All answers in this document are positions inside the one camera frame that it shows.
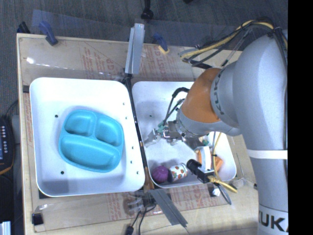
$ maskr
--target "purple ball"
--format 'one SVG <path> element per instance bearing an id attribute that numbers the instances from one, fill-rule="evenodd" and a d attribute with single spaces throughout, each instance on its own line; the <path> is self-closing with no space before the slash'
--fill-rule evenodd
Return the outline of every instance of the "purple ball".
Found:
<path id="1" fill-rule="evenodd" d="M 163 183 L 168 178 L 169 170 L 163 165 L 159 165 L 152 171 L 152 178 L 158 184 Z"/>

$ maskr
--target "blue plate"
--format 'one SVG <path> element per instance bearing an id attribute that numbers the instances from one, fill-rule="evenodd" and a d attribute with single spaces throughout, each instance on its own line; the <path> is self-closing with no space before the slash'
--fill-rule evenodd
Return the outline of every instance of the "blue plate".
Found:
<path id="1" fill-rule="evenodd" d="M 107 115 L 89 110 L 72 111 L 59 137 L 59 152 L 66 162 L 96 172 L 115 169 L 123 147 L 122 125 Z"/>

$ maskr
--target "white tray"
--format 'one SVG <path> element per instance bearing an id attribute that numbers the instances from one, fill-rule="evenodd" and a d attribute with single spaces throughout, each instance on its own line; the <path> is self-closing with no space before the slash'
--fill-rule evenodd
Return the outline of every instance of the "white tray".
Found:
<path id="1" fill-rule="evenodd" d="M 30 85 L 36 179 L 47 196 L 72 196 L 140 189 L 144 169 L 128 91 L 116 81 L 37 78 Z M 114 170 L 101 173 L 65 162 L 58 150 L 66 116 L 86 109 L 117 120 L 124 130 L 122 159 Z"/>
<path id="2" fill-rule="evenodd" d="M 148 134 L 157 128 L 157 125 L 164 119 L 173 92 L 179 87 L 191 88 L 193 82 L 137 82 L 133 86 L 133 98 L 136 108 L 136 115 L 142 139 L 145 140 Z M 173 101 L 172 107 L 181 98 L 185 98 L 186 93 L 181 92 Z M 176 112 L 169 117 L 169 121 L 176 118 Z M 212 144 L 213 132 L 209 134 L 208 141 Z M 170 145 L 166 140 L 161 139 L 155 144 L 144 147 L 148 162 L 148 169 L 151 175 L 153 169 L 159 165 L 167 168 L 187 163 L 190 159 L 197 159 L 196 153 L 186 144 L 178 141 L 175 145 Z M 223 165 L 219 171 L 219 176 L 223 181 L 228 181 L 236 176 L 235 161 L 225 134 L 222 134 L 216 147 L 216 154 L 223 160 Z M 172 188 L 202 184 L 196 177 L 189 173 L 186 178 L 173 183 L 165 182 L 157 184 L 161 188 Z"/>

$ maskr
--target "gray carpet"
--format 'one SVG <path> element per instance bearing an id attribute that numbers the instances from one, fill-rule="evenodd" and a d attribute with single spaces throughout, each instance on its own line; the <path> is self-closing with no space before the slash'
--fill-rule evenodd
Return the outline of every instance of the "gray carpet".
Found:
<path id="1" fill-rule="evenodd" d="M 65 16 L 69 21 L 84 20 L 87 26 L 84 30 L 58 28 L 56 35 L 127 41 L 128 29 L 140 19 L 143 8 L 144 0 L 0 0 L 0 114 L 5 114 L 18 99 L 16 32 L 18 25 L 25 21 L 32 32 L 37 33 L 34 12 Z M 182 0 L 151 0 L 151 9 L 159 26 L 171 24 L 172 28 L 167 28 L 174 29 L 183 25 L 184 31 L 190 34 L 195 34 L 195 29 L 200 27 L 202 34 L 210 35 L 210 27 L 206 32 L 203 25 L 230 29 L 260 16 L 270 17 L 276 25 L 288 28 L 288 0 L 194 0 L 190 4 Z M 87 22 L 92 21 L 98 22 L 96 30 L 88 27 Z M 175 36 L 175 31 L 172 35 L 170 44 L 177 41 L 184 45 L 194 44 L 193 37 Z M 0 196 L 6 194 L 5 189 L 0 186 Z"/>

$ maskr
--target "table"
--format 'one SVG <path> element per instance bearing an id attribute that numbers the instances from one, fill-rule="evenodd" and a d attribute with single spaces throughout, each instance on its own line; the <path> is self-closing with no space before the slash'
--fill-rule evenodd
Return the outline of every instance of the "table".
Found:
<path id="1" fill-rule="evenodd" d="M 100 194 L 60 198 L 41 198 L 36 172 L 31 129 L 30 83 L 38 77 L 119 80 L 126 63 L 128 43 L 104 40 L 57 37 L 50 46 L 43 35 L 17 34 L 18 89 L 21 128 L 22 191 L 25 234 L 124 234 L 134 220 L 134 213 L 123 211 L 124 194 Z M 192 69 L 180 61 L 178 53 L 185 47 L 170 46 L 162 55 L 157 45 L 144 44 L 140 74 L 134 81 L 194 81 L 202 70 Z M 225 50 L 210 60 L 218 66 L 230 52 Z M 236 52 L 233 61 L 240 55 Z M 220 197 L 210 198 L 205 185 L 184 189 L 183 195 L 173 189 L 173 202 L 188 222 L 187 230 L 171 226 L 160 209 L 145 217 L 144 234 L 211 234 L 224 231 L 256 234 L 258 197 L 252 166 L 241 136 L 229 137 L 237 166 L 236 179 L 245 182 L 237 194 L 229 193 L 233 204 Z M 41 212 L 44 223 L 34 226 L 32 214 Z"/>

